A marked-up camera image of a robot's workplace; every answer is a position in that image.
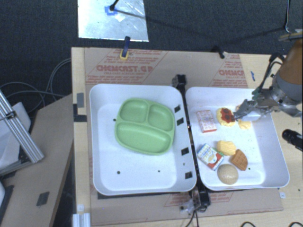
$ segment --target white tray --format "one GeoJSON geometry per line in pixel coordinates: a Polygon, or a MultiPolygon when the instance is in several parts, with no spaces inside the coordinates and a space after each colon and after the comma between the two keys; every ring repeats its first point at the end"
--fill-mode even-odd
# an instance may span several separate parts
{"type": "Polygon", "coordinates": [[[195,164],[182,96],[173,87],[99,84],[89,94],[92,128],[93,182],[104,195],[187,192],[196,184],[195,164]],[[122,103],[143,98],[167,106],[175,115],[172,147],[163,155],[141,154],[118,144],[115,122],[122,103]],[[176,121],[183,118],[184,123],[176,121]],[[182,155],[181,150],[188,148],[182,155]]]}
{"type": "MultiPolygon", "coordinates": [[[[216,148],[219,140],[232,141],[248,159],[248,169],[238,170],[239,179],[234,185],[222,183],[217,171],[198,159],[201,180],[211,190],[283,187],[289,182],[289,173],[270,114],[252,122],[249,130],[241,130],[238,123],[232,127],[221,126],[216,119],[217,109],[227,107],[235,112],[237,105],[244,99],[251,98],[252,91],[240,88],[192,87],[186,93],[196,151],[204,143],[216,148]],[[202,133],[196,112],[208,109],[213,114],[217,131],[202,133]]],[[[229,163],[229,158],[225,156],[222,164],[229,163]]]]}

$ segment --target red and white box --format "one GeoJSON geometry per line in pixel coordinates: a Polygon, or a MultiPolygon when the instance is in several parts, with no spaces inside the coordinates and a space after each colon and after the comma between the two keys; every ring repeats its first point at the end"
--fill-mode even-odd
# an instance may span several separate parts
{"type": "Polygon", "coordinates": [[[210,110],[198,111],[196,114],[203,133],[217,130],[212,112],[210,110]]]}

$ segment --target dark floor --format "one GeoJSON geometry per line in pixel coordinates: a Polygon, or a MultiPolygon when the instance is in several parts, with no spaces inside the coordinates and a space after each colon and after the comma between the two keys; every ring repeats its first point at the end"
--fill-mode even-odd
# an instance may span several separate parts
{"type": "MultiPolygon", "coordinates": [[[[285,34],[286,3],[287,0],[144,0],[150,41],[133,42],[130,48],[210,51],[218,45],[232,53],[287,54],[292,43],[278,41],[285,34]]],[[[302,28],[302,14],[303,0],[291,0],[290,30],[302,28]]],[[[123,45],[121,41],[79,39],[77,19],[77,0],[0,0],[0,87],[19,81],[45,91],[55,66],[71,57],[71,47],[123,45]]],[[[70,63],[56,73],[53,84],[55,93],[71,93],[70,63]]],[[[28,88],[10,85],[1,90],[9,96],[28,88]]],[[[40,98],[18,94],[9,101],[22,101],[30,110],[40,98]]],[[[46,97],[47,104],[52,101],[46,97]]],[[[71,172],[68,179],[61,209],[71,209],[71,172]]],[[[60,213],[54,226],[68,226],[66,212],[60,213]]]]}

